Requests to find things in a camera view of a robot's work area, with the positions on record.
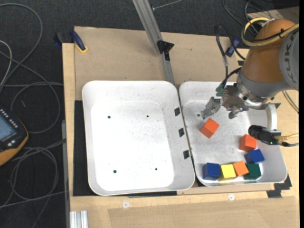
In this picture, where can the white plastic tray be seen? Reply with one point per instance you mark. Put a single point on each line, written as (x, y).
(133, 141)
(225, 146)

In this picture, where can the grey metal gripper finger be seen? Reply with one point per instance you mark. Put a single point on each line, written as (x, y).
(211, 108)
(234, 114)

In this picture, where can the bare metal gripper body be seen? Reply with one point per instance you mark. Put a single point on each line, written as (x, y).
(234, 98)

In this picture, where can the yellow cube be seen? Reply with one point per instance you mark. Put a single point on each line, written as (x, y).
(228, 172)

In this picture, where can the orange cube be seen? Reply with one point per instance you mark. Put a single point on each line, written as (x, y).
(209, 128)
(247, 142)
(240, 168)

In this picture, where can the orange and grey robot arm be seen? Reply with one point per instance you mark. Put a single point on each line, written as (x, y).
(263, 60)

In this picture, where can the brown cardboard board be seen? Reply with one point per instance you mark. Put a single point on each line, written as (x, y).
(123, 60)

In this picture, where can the blue cube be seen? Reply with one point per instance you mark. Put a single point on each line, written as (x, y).
(211, 171)
(255, 156)

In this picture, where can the black cylinder on white bracket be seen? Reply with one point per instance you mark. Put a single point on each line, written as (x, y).
(261, 133)

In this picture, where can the green cube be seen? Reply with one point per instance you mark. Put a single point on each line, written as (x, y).
(253, 171)

